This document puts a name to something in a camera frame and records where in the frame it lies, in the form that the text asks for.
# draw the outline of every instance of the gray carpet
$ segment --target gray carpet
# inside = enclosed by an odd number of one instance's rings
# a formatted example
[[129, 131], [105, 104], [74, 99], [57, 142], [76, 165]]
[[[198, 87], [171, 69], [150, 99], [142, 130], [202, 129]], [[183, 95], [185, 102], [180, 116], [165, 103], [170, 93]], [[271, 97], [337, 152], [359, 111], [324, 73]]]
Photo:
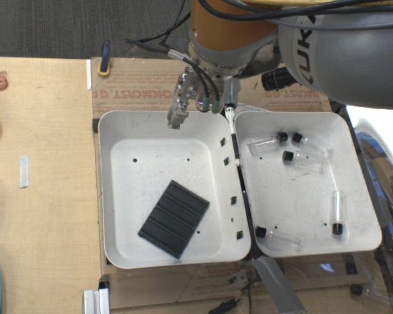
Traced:
[[[181, 0], [0, 0], [0, 56], [86, 59], [99, 56], [109, 39], [112, 57], [165, 58], [126, 44], [124, 36], [165, 30], [180, 5]], [[189, 0], [181, 15], [188, 12]], [[182, 52], [187, 26], [167, 41]]]

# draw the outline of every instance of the black cable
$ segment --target black cable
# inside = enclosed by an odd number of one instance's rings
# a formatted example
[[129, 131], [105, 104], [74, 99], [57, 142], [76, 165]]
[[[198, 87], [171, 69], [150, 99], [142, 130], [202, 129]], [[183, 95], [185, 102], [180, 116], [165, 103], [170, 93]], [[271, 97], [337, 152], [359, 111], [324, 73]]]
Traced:
[[[125, 37], [125, 41], [128, 44], [133, 44], [138, 46], [139, 48], [142, 48], [144, 50], [147, 51], [151, 51], [151, 52], [160, 52], [161, 54], [168, 54], [169, 53], [169, 49], [167, 48], [159, 48], [158, 46], [154, 46], [154, 45], [150, 45], [150, 44], [145, 44], [145, 43], [141, 43], [139, 41], [135, 41], [132, 39], [129, 39], [128, 37]], [[214, 81], [210, 78], [209, 75], [207, 75], [196, 63], [194, 63], [193, 61], [189, 60], [188, 58], [183, 58], [182, 59], [185, 63], [189, 64], [195, 71], [196, 75], [198, 76], [198, 78], [201, 80], [202, 83], [202, 87], [204, 88], [204, 92], [205, 92], [205, 96], [209, 97], [210, 93], [208, 91], [208, 87], [207, 84], [205, 83], [204, 77], [208, 80], [208, 82], [211, 84], [214, 94], [215, 94], [215, 100], [219, 101], [219, 92], [218, 92], [218, 88], [217, 86], [214, 84]]]
[[259, 14], [252, 15], [236, 15], [236, 14], [227, 14], [220, 12], [218, 10], [213, 9], [206, 0], [198, 0], [199, 3], [212, 15], [222, 18], [225, 20], [232, 21], [260, 21], [260, 20], [271, 20], [274, 18], [283, 18], [288, 16], [299, 16], [300, 13], [304, 12], [322, 12], [323, 10], [331, 10], [341, 7], [349, 7], [352, 5], [358, 5], [361, 3], [370, 3], [382, 0], [338, 0], [332, 1], [329, 3], [321, 3], [318, 5], [308, 6], [308, 7], [296, 7], [291, 9], [279, 10], [276, 12], [264, 12]]
[[156, 35], [149, 36], [149, 37], [144, 37], [143, 39], [138, 39], [137, 41], [141, 42], [141, 43], [146, 43], [146, 42], [153, 41], [155, 39], [159, 39], [160, 37], [166, 36], [166, 38], [162, 40], [162, 43], [166, 42], [166, 40], [169, 37], [169, 35], [171, 34], [171, 32], [173, 32], [173, 30], [180, 27], [182, 24], [184, 24], [191, 17], [191, 13], [189, 12], [181, 20], [179, 20], [179, 17], [181, 16], [181, 13], [182, 13], [183, 8], [185, 6], [185, 2], [186, 2], [186, 0], [182, 0], [181, 6], [178, 10], [178, 14], [176, 15], [176, 18], [175, 18], [175, 22], [173, 23], [173, 25], [171, 27], [162, 31], [161, 33], [158, 33]]
[[220, 100], [220, 93], [218, 92], [217, 85], [215, 85], [215, 83], [211, 79], [211, 77], [204, 70], [202, 70], [196, 63], [194, 63], [193, 61], [188, 60], [187, 58], [184, 58], [183, 61], [185, 63], [188, 63], [190, 66], [192, 66], [192, 68], [195, 71], [198, 71], [201, 75], [203, 75], [205, 77], [205, 79], [210, 83], [210, 85], [211, 85], [211, 87], [213, 89], [215, 100], [219, 101]]
[[[271, 13], [276, 12], [276, 9], [261, 9], [249, 6], [238, 0], [222, 0], [225, 3], [253, 13]], [[329, 14], [361, 14], [374, 12], [393, 12], [393, 6], [366, 6], [366, 7], [341, 7], [339, 9], [323, 10], [320, 12], [300, 12], [299, 15], [329, 15]]]
[[137, 42], [146, 43], [146, 42], [150, 42], [155, 39], [159, 39], [160, 37], [163, 37], [163, 36], [167, 35], [168, 33], [171, 33], [173, 30], [177, 29], [178, 27], [182, 26], [182, 24], [184, 24], [190, 17], [191, 17], [191, 12], [186, 14], [177, 24], [173, 25], [172, 27], [169, 27], [168, 29], [166, 29], [162, 33], [159, 33], [154, 36], [146, 37], [144, 39], [139, 39], [139, 40], [137, 40]]
[[[177, 14], [176, 17], [175, 17], [175, 22], [173, 23], [172, 27], [174, 27], [174, 26], [178, 23], [179, 17], [181, 16], [182, 11], [183, 11], [183, 8], [184, 8], [184, 6], [185, 6], [185, 2], [186, 2], [186, 0], [182, 0], [181, 6], [180, 6], [180, 8], [179, 8], [179, 10], [178, 10], [178, 14]], [[167, 47], [166, 41], [167, 41], [167, 39], [169, 38], [169, 36], [170, 36], [170, 34], [172, 33], [172, 31], [165, 31], [165, 33], [166, 33], [166, 34], [164, 35], [164, 38], [161, 40], [161, 42], [160, 42], [159, 44]]]
[[195, 66], [199, 68], [196, 64], [194, 64], [191, 60], [188, 60], [185, 58], [183, 60], [185, 63], [188, 63], [195, 71], [196, 75], [198, 76], [199, 80], [201, 81], [202, 87], [204, 88], [204, 93], [206, 97], [210, 97], [210, 92], [208, 91], [208, 86], [204, 80], [204, 77], [202, 76], [201, 72], [198, 69], [195, 69]]
[[147, 51], [160, 52], [162, 54], [168, 54], [169, 53], [169, 49], [167, 49], [167, 48], [159, 48], [159, 47], [154, 46], [154, 45], [141, 43], [141, 42], [136, 41], [134, 39], [129, 39], [128, 37], [125, 37], [125, 41], [128, 44], [134, 44], [134, 45], [136, 45], [136, 46], [138, 46], [138, 47], [140, 47], [140, 48], [142, 48], [144, 50], [147, 50]]

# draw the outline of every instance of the test tube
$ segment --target test tube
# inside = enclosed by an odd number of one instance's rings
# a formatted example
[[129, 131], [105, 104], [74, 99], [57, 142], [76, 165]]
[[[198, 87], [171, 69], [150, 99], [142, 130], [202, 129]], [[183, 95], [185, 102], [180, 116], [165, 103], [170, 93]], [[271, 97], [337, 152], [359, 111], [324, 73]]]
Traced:
[[374, 287], [373, 285], [351, 284], [349, 286], [351, 294], [360, 297], [365, 305], [375, 306], [377, 304], [393, 309], [393, 294], [385, 290]]
[[285, 249], [299, 252], [301, 251], [301, 238], [287, 234], [281, 230], [256, 227], [257, 237], [265, 238], [265, 245], [270, 249]]
[[280, 131], [275, 135], [258, 135], [250, 139], [248, 143], [249, 151], [254, 156], [268, 152], [270, 150], [275, 150], [279, 145], [288, 140], [287, 133]]
[[331, 223], [332, 233], [342, 235], [344, 223], [345, 193], [333, 191], [331, 193]]
[[331, 158], [333, 153], [332, 149], [327, 146], [324, 142], [319, 141], [315, 137], [301, 135], [295, 132], [291, 137], [291, 142], [297, 145], [300, 150], [307, 152], [309, 154], [318, 154], [324, 157], [326, 160]]
[[308, 154], [306, 152], [284, 151], [282, 160], [285, 164], [305, 169], [308, 171], [324, 172], [326, 160], [318, 154]]

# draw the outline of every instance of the blue clamp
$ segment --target blue clamp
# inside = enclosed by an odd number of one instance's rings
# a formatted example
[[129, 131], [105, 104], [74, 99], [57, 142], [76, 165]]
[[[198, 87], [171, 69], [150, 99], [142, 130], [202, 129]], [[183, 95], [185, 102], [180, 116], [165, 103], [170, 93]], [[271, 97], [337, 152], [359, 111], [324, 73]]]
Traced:
[[105, 40], [102, 45], [102, 61], [98, 66], [98, 75], [101, 77], [107, 77], [109, 75], [109, 70], [111, 69], [111, 64], [109, 62], [110, 47], [111, 41]]

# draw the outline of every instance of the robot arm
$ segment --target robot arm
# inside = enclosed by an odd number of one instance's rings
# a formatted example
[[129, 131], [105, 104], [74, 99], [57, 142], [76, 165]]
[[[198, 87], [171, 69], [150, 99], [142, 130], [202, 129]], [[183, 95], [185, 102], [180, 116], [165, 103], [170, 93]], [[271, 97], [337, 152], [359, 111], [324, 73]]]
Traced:
[[[294, 7], [191, 0], [186, 58], [193, 67], [179, 75], [169, 126], [180, 127], [189, 100], [213, 113], [237, 105], [240, 79], [277, 71], [281, 63], [294, 81], [330, 99], [393, 109], [393, 6], [377, 4], [343, 12], [329, 6], [327, 13], [315, 4], [298, 14], [302, 9]], [[346, 12], [355, 8], [359, 12]]]

